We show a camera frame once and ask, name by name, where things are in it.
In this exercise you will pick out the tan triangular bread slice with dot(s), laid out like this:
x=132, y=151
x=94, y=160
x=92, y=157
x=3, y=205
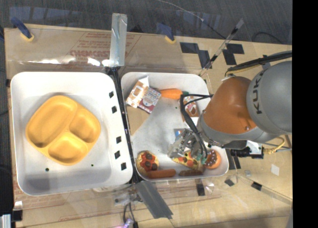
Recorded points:
x=135, y=119

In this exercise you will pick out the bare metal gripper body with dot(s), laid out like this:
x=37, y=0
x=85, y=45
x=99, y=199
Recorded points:
x=186, y=138

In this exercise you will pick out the white and brown carton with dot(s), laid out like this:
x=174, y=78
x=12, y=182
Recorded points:
x=136, y=94

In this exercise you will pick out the brown biscuit packet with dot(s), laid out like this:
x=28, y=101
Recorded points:
x=192, y=109

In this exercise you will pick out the brown cardboard board red print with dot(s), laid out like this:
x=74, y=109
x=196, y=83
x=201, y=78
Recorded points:
x=62, y=45

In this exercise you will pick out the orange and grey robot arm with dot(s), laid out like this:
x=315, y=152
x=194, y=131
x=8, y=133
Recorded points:
x=231, y=107

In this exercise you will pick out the black cylinder on white bracket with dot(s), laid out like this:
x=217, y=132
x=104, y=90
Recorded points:
x=244, y=152

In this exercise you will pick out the brown sausage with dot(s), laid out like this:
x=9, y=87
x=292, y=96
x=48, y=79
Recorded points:
x=161, y=173

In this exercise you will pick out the round pizza with toppings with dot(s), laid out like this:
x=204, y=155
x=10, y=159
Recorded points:
x=147, y=162

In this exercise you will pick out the white plastic tray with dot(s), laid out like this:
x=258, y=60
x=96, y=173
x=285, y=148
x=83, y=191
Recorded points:
x=161, y=122
x=29, y=179

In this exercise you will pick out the orange carrot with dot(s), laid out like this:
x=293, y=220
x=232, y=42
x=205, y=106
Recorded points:
x=171, y=94

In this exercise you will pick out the orange doughnut chocolate icing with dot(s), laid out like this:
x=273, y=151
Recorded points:
x=213, y=159

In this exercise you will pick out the dark brown biscuit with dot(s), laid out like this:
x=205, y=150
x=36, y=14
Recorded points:
x=190, y=172

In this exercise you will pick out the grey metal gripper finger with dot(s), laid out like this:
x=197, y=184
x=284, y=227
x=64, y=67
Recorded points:
x=185, y=153
x=173, y=150

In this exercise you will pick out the yellow pizza slice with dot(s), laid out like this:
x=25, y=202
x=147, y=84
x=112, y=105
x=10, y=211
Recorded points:
x=187, y=162

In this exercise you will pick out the red and white packet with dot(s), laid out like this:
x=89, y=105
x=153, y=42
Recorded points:
x=149, y=99

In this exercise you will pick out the yellow divided plate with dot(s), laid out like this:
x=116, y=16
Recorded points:
x=62, y=127

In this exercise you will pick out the blue white orange small carton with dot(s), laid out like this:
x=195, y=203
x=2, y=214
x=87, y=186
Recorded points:
x=178, y=132

